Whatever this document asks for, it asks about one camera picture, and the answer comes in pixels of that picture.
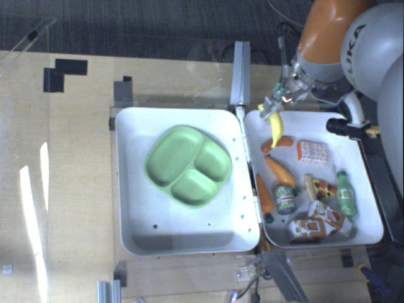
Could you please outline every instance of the metal bracket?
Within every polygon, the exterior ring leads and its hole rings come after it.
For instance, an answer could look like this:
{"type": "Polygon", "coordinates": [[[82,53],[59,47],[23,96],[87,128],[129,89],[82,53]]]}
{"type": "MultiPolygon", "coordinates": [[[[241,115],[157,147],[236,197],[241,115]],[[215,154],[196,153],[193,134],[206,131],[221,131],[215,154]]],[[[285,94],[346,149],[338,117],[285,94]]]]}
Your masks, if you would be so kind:
{"type": "Polygon", "coordinates": [[[271,102],[268,97],[265,97],[263,110],[259,113],[259,117],[262,120],[267,120],[275,111],[282,111],[283,107],[278,102],[271,102]]]}
{"type": "Polygon", "coordinates": [[[235,107],[250,103],[250,62],[250,43],[235,42],[232,91],[230,94],[230,105],[235,107]]]}
{"type": "Polygon", "coordinates": [[[121,281],[99,281],[97,283],[97,303],[121,303],[121,281]]]}
{"type": "Polygon", "coordinates": [[[271,274],[285,300],[309,302],[283,253],[264,252],[261,256],[265,269],[271,274]]]}
{"type": "Polygon", "coordinates": [[[114,106],[120,108],[133,106],[132,77],[124,76],[123,81],[114,82],[114,106]]]}
{"type": "Polygon", "coordinates": [[[343,101],[347,105],[352,118],[352,122],[348,124],[349,126],[354,128],[363,128],[364,126],[370,124],[370,121],[365,120],[362,105],[360,104],[355,91],[348,93],[343,101]]]}

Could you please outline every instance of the toy food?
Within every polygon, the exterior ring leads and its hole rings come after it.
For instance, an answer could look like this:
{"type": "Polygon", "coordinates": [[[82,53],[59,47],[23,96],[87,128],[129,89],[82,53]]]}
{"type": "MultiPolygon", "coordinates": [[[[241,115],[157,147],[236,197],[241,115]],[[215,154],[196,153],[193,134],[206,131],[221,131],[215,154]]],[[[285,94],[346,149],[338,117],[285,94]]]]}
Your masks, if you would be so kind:
{"type": "Polygon", "coordinates": [[[308,215],[310,218],[321,219],[335,227],[334,232],[339,232],[349,237],[352,224],[342,213],[331,209],[328,205],[316,200],[310,204],[308,215]]]}
{"type": "Polygon", "coordinates": [[[280,215],[289,215],[297,210],[293,189],[288,185],[281,185],[273,192],[276,210],[280,215]]]}
{"type": "Polygon", "coordinates": [[[314,179],[309,174],[304,176],[304,187],[310,202],[324,200],[336,193],[336,187],[321,179],[314,179]]]}
{"type": "Polygon", "coordinates": [[[281,185],[289,185],[292,189],[296,187],[296,180],[282,165],[269,156],[265,156],[265,160],[281,185]]]}
{"type": "MultiPolygon", "coordinates": [[[[262,145],[261,151],[263,153],[269,153],[273,148],[272,148],[272,142],[273,140],[270,139],[268,140],[265,144],[262,145]]],[[[290,147],[293,145],[293,140],[289,137],[281,137],[278,140],[278,143],[276,144],[277,146],[287,146],[290,147]]]]}
{"type": "Polygon", "coordinates": [[[299,141],[297,143],[297,159],[307,163],[327,163],[327,147],[324,143],[299,141]]]}
{"type": "Polygon", "coordinates": [[[351,183],[349,183],[348,175],[344,170],[338,172],[336,176],[339,180],[336,189],[336,198],[338,199],[341,212],[348,217],[353,217],[358,212],[355,206],[354,189],[351,183]]]}
{"type": "Polygon", "coordinates": [[[323,220],[292,220],[287,225],[287,236],[293,244],[319,242],[329,236],[336,228],[323,220]]]}
{"type": "Polygon", "coordinates": [[[256,176],[256,182],[257,182],[259,203],[261,205],[261,211],[263,212],[265,222],[272,223],[273,217],[271,213],[273,212],[274,206],[270,192],[266,188],[264,180],[259,174],[257,174],[256,176]]]}

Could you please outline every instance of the clear plastic panel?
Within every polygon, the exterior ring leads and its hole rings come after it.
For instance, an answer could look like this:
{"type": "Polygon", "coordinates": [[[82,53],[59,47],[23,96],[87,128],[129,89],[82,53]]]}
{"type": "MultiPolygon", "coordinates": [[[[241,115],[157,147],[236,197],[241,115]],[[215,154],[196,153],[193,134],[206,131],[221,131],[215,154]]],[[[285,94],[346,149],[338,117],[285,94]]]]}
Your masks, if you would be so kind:
{"type": "Polygon", "coordinates": [[[53,22],[0,15],[2,302],[47,302],[49,93],[43,85],[53,22]],[[34,46],[42,52],[29,52],[34,46]]]}

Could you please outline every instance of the gray floor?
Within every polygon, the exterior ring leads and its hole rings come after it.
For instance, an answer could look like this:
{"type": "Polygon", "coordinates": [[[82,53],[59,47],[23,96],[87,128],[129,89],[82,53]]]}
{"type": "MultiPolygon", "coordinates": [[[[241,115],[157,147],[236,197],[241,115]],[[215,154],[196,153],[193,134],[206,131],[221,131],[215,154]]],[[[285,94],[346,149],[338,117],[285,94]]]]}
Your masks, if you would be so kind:
{"type": "MultiPolygon", "coordinates": [[[[312,3],[272,1],[301,24],[312,3]]],[[[254,62],[280,63],[276,39],[281,19],[266,0],[0,0],[0,10],[20,19],[57,18],[50,31],[51,52],[225,61],[224,48],[248,40],[254,62]]],[[[0,47],[10,48],[21,26],[8,21],[1,27],[0,47]]],[[[292,25],[283,31],[289,57],[300,30],[292,25]]]]}

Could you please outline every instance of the yellow banana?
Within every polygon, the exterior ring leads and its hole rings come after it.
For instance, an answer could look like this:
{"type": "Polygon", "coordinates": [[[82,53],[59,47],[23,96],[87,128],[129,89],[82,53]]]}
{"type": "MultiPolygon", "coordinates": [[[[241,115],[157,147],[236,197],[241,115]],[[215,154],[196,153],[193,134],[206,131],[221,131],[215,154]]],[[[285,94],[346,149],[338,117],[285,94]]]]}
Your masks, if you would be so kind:
{"type": "MultiPolygon", "coordinates": [[[[259,111],[263,111],[264,107],[262,104],[258,106],[259,111]]],[[[276,144],[278,143],[279,139],[283,135],[283,121],[280,117],[278,111],[275,111],[268,117],[268,121],[271,124],[271,131],[272,131],[272,149],[275,149],[276,144]]]]}

